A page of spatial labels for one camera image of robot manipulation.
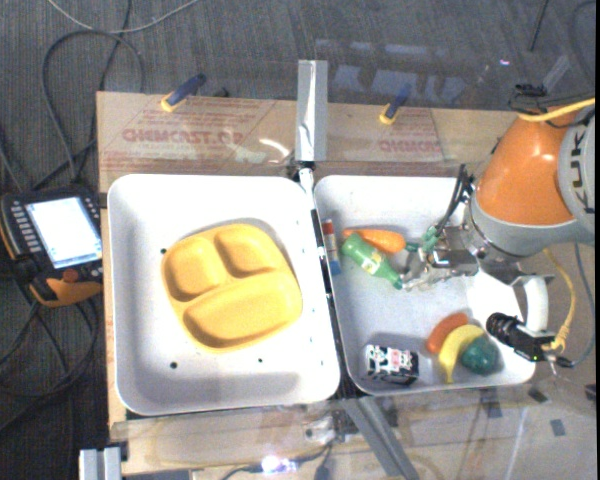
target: banana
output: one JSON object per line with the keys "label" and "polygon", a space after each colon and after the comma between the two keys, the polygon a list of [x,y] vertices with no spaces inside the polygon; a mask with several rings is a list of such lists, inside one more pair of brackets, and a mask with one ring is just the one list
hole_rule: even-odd
{"label": "banana", "polygon": [[442,344],[438,359],[447,378],[447,384],[453,382],[453,369],[464,349],[473,340],[482,336],[484,330],[474,324],[465,324],[451,331]]}

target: dark floor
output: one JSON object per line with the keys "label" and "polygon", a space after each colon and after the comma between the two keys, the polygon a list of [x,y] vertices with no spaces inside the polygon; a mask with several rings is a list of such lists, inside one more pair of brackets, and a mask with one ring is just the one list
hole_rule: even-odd
{"label": "dark floor", "polygon": [[[295,99],[297,61],[323,59],[332,102],[386,103],[405,82],[417,107],[509,109],[519,84],[544,84],[558,101],[595,91],[595,0],[548,0],[533,48],[543,0],[202,0],[163,21],[191,0],[132,0],[128,20],[128,0],[55,1],[97,30],[148,26],[114,36],[46,0],[0,0],[0,145],[13,172],[0,157],[0,193],[72,179],[96,189],[95,147],[73,172],[66,148],[95,138],[99,87],[164,94],[204,72],[203,95]],[[106,444],[102,301],[91,302],[27,323],[0,241],[0,357],[28,326],[0,364],[0,479],[76,478],[77,451]],[[59,383],[50,397],[4,389]]]}

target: yellow plate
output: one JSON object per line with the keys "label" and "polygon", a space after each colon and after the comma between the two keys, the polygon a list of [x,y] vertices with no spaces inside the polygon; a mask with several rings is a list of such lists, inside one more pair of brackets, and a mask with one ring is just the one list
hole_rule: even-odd
{"label": "yellow plate", "polygon": [[251,224],[228,224],[169,248],[162,280],[178,319],[204,348],[253,345],[302,313],[298,282],[271,237]]}

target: screen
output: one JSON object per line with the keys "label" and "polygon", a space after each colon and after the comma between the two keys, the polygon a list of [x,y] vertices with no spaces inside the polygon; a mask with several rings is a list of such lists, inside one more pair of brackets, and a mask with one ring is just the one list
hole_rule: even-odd
{"label": "screen", "polygon": [[102,258],[102,241],[79,197],[26,205],[56,269]]}

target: orange carrot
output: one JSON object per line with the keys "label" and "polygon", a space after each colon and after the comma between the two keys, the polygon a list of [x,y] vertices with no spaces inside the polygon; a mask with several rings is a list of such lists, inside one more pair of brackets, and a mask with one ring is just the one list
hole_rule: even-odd
{"label": "orange carrot", "polygon": [[433,328],[427,338],[426,348],[432,354],[439,354],[447,335],[456,327],[469,323],[469,315],[462,311],[447,315]]}
{"label": "orange carrot", "polygon": [[342,232],[342,235],[344,238],[348,238],[352,233],[358,233],[365,242],[370,243],[376,249],[386,254],[395,254],[407,245],[407,242],[400,233],[386,229],[347,228]]}

